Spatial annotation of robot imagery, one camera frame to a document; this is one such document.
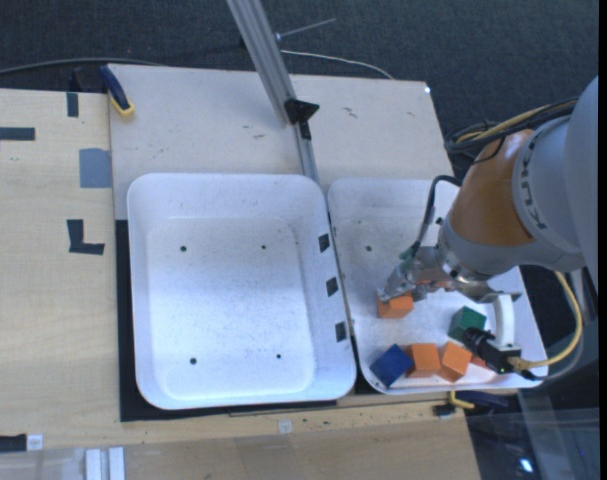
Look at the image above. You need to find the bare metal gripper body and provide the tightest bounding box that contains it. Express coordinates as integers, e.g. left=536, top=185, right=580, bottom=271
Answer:
left=389, top=245, right=491, bottom=293

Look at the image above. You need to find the green cube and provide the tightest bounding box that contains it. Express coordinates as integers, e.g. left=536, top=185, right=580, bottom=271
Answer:
left=447, top=305, right=489, bottom=344

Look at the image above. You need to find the white plastic tray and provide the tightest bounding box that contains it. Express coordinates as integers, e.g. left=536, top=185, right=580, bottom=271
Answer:
left=126, top=171, right=359, bottom=412
left=326, top=176, right=551, bottom=396

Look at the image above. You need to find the blue cube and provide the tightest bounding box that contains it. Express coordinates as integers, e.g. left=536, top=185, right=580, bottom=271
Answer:
left=368, top=343, right=416, bottom=390

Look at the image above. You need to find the pale wood board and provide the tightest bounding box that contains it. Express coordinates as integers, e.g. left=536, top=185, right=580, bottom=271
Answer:
left=106, top=62, right=522, bottom=412

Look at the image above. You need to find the black cylinder on white bracket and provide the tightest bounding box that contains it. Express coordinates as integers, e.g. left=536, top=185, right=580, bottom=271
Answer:
left=460, top=291, right=524, bottom=375

